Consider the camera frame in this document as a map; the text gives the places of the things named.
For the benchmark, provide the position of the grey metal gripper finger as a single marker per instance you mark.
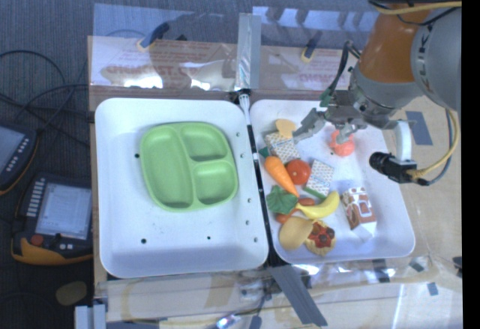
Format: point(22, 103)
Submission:
point(309, 125)
point(345, 133)

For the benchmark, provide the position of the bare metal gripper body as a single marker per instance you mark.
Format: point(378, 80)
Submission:
point(348, 110)

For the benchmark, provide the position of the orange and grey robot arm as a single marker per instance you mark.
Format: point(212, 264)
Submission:
point(390, 50)

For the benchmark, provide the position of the orange pink toy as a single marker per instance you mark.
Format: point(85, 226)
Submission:
point(343, 149)

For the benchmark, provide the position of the yellow biscuit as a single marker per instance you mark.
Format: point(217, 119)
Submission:
point(284, 127)

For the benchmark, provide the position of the white patterned carton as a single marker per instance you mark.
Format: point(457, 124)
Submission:
point(281, 147)
point(320, 177)

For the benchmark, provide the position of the red tomato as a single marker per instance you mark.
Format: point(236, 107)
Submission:
point(299, 172)

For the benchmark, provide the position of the orange carrot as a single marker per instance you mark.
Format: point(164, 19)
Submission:
point(279, 173)

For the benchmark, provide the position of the yellow banana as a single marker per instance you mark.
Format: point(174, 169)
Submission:
point(324, 205)

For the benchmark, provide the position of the red sausage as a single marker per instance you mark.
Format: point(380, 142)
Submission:
point(306, 201)

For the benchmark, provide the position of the brown and white carton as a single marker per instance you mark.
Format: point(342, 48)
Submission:
point(358, 209)

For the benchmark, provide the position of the green lettuce leaf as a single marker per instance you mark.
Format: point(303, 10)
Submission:
point(280, 201)

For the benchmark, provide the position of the small orange toy food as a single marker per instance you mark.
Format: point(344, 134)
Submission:
point(284, 217)

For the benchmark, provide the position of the yellow and red pizza slice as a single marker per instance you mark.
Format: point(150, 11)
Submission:
point(321, 239)

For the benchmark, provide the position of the white plastic tray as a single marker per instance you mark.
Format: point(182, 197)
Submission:
point(157, 241)
point(386, 237)

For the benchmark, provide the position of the brown cardboard board, red print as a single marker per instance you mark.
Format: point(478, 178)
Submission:
point(431, 207)

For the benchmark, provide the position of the green divided plate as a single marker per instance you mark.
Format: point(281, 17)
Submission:
point(168, 166)

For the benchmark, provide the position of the black cylinder on white bracket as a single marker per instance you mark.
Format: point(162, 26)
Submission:
point(392, 166)

